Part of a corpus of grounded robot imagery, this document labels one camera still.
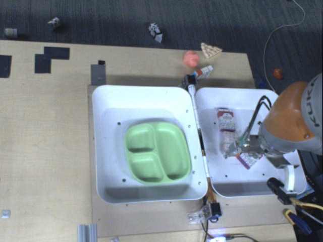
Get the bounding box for small red and white carton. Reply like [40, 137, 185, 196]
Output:
[193, 65, 214, 80]

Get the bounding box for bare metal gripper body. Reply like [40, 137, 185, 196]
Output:
[241, 134, 291, 168]

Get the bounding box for thin black and white rod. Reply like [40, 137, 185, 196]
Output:
[187, 84, 210, 179]

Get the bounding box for green divided plate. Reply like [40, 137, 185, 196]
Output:
[125, 122, 192, 185]

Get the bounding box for small brown and white packet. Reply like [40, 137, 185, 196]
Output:
[47, 17, 61, 31]

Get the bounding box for white plastic tray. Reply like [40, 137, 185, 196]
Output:
[91, 84, 209, 204]
[194, 86, 307, 198]

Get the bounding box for black cylinder on white bracket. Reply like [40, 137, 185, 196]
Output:
[266, 164, 303, 205]

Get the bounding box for black and white carton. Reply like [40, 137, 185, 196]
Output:
[148, 22, 164, 44]

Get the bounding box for toy pizza slice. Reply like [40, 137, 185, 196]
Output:
[200, 42, 223, 59]

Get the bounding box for purple and white carton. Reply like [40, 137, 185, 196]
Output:
[235, 152, 264, 170]

